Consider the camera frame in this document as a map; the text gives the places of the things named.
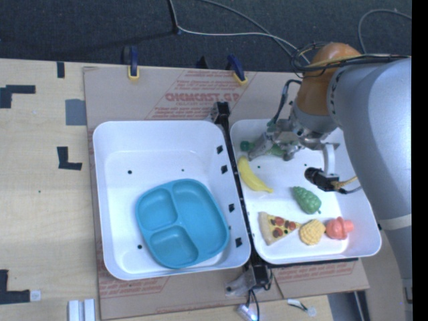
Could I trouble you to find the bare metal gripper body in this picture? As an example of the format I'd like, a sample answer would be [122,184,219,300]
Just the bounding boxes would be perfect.
[267,118,340,154]

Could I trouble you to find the thin black rod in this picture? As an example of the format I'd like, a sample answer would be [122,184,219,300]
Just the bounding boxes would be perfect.
[221,120,260,268]

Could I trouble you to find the black cylinder on white bracket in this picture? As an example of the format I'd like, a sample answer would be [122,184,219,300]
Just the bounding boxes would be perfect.
[304,142,342,193]

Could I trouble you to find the black block with thin wires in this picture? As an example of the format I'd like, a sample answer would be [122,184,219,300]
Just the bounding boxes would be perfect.
[250,263,272,289]
[213,101,232,125]

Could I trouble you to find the green grapes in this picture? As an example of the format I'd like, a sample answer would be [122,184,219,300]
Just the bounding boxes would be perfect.
[292,186,323,215]

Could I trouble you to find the white plastic tray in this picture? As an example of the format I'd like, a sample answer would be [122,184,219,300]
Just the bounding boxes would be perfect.
[229,118,383,265]
[92,120,252,281]

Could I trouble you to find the brown cardboard board red print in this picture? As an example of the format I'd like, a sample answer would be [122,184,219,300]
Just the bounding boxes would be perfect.
[82,66,370,320]

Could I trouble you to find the blue divided plate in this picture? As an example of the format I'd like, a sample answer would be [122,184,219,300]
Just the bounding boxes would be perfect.
[135,178,231,270]

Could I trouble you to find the yellow corn piece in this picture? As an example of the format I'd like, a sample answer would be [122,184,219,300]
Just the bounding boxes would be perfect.
[298,219,327,246]

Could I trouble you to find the pizza slice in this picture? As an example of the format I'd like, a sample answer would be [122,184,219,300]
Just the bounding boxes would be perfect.
[257,211,302,246]

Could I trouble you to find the orange toy food piece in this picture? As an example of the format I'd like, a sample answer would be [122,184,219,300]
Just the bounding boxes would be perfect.
[324,216,355,241]

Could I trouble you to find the yellow banana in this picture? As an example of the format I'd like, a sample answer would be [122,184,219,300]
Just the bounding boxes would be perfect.
[237,155,274,194]

